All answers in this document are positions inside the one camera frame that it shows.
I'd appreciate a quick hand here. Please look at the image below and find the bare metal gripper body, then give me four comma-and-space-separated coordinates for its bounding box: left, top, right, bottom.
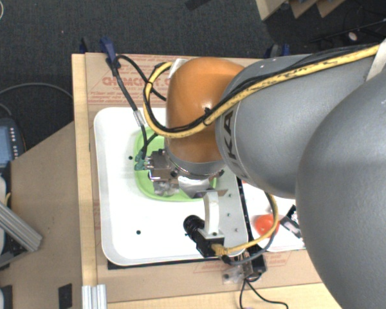
147, 149, 226, 195

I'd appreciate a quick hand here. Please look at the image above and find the green divided plate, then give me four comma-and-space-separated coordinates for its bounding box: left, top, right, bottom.
134, 126, 218, 203

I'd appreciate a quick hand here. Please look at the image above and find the white plastic tray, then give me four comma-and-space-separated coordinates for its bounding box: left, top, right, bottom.
241, 180, 307, 252
93, 107, 250, 267

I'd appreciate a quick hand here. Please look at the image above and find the orange round object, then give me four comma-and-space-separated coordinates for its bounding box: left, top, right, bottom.
251, 213, 281, 236

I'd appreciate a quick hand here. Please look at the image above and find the brown cardboard board red print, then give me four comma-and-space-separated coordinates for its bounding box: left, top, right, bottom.
85, 52, 323, 304

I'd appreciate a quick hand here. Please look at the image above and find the black and white packet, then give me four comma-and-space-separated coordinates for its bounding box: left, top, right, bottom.
278, 204, 302, 239

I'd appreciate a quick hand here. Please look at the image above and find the black cylinder on white bracket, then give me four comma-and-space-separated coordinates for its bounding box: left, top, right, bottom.
183, 191, 226, 259

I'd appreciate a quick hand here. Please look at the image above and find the black block with thin wires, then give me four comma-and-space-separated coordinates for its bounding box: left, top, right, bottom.
243, 252, 268, 275

